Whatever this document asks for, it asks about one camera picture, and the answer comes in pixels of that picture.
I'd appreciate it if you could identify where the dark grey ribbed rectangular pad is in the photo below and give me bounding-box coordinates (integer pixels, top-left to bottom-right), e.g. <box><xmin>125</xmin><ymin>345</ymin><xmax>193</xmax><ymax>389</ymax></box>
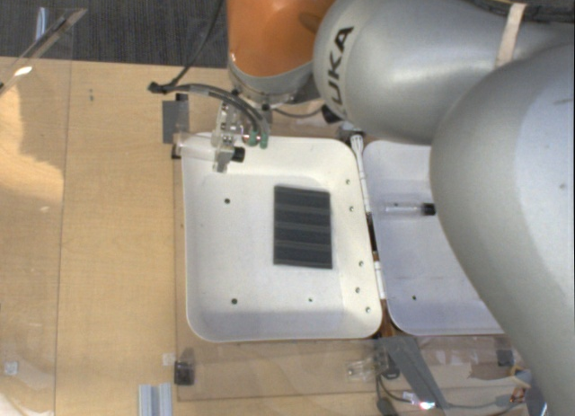
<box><xmin>272</xmin><ymin>185</ymin><xmax>334</xmax><ymax>270</ymax></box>

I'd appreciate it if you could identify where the white plastic tray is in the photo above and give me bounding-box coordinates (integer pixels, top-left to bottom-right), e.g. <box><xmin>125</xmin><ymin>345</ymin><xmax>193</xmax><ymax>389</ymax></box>
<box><xmin>360</xmin><ymin>138</ymin><xmax>507</xmax><ymax>337</ymax></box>
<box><xmin>179</xmin><ymin>134</ymin><xmax>384</xmax><ymax>344</ymax></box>

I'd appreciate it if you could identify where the clear tube with black cap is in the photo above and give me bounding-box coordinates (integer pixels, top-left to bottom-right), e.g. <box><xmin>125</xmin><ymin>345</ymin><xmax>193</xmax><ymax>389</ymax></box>
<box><xmin>172</xmin><ymin>132</ymin><xmax>247</xmax><ymax>164</ymax></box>
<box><xmin>383</xmin><ymin>201</ymin><xmax>438</xmax><ymax>217</ymax></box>

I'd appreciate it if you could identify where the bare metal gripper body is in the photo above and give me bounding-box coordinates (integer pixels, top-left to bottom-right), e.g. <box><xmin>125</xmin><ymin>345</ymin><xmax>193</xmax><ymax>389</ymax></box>
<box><xmin>217</xmin><ymin>97</ymin><xmax>272</xmax><ymax>137</ymax></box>

